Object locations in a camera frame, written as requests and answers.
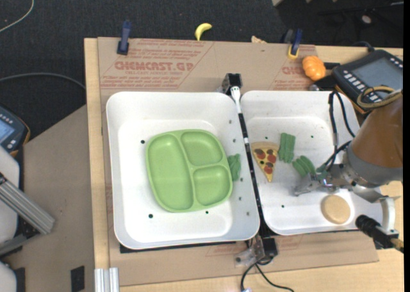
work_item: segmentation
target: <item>black carpet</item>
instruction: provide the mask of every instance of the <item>black carpet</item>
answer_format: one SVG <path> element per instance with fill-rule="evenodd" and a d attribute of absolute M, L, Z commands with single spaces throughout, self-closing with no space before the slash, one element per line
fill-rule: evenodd
<path fill-rule="evenodd" d="M 202 22 L 213 28 L 203 40 L 250 42 L 256 35 L 280 42 L 288 28 L 303 30 L 302 42 L 403 47 L 404 7 L 381 8 L 373 26 L 360 26 L 361 11 L 319 15 L 329 10 L 372 8 L 403 0 L 35 0 L 20 23 L 0 32 L 0 79 L 30 72 L 52 72 L 84 79 L 83 39 L 119 36 L 125 19 L 131 37 L 194 39 Z M 0 0 L 0 29 L 17 20 L 31 0 Z M 55 77 L 27 77 L 0 83 L 0 103 L 30 126 L 32 137 L 86 102 L 76 84 Z"/>

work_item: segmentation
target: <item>blue clamp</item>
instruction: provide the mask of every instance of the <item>blue clamp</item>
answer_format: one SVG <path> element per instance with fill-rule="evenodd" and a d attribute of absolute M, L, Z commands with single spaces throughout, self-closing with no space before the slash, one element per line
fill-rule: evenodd
<path fill-rule="evenodd" d="M 129 47 L 129 34 L 131 32 L 131 23 L 128 20 L 125 20 L 122 24 L 121 30 L 121 40 L 118 42 L 117 54 L 127 55 Z"/>
<path fill-rule="evenodd" d="M 302 41 L 302 30 L 297 29 L 295 33 L 295 38 L 293 39 L 293 43 L 289 46 L 288 57 L 291 59 L 296 59 L 299 55 L 299 45 Z"/>

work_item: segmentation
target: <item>pizza slice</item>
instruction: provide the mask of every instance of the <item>pizza slice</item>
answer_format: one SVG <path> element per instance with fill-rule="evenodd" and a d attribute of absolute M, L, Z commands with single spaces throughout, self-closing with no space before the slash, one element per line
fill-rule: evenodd
<path fill-rule="evenodd" d="M 272 142 L 255 142 L 251 143 L 250 149 L 256 162 L 258 162 L 258 166 L 268 179 L 268 182 L 272 182 L 277 153 L 279 151 L 278 144 Z"/>

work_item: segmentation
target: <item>toy banana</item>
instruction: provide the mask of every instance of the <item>toy banana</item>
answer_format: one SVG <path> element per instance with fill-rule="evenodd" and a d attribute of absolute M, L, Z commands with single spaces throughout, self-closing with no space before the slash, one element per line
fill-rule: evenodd
<path fill-rule="evenodd" d="M 202 23 L 199 26 L 197 26 L 197 29 L 195 30 L 195 37 L 197 40 L 201 39 L 202 33 L 204 31 L 207 31 L 212 28 L 212 25 L 209 23 Z"/>

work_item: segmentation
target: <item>toy orange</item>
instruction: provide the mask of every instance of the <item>toy orange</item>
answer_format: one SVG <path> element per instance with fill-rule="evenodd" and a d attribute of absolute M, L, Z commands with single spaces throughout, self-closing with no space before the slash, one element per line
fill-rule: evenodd
<path fill-rule="evenodd" d="M 315 55 L 306 56 L 302 60 L 305 75 L 313 81 L 322 79 L 326 75 L 326 68 L 323 61 Z"/>

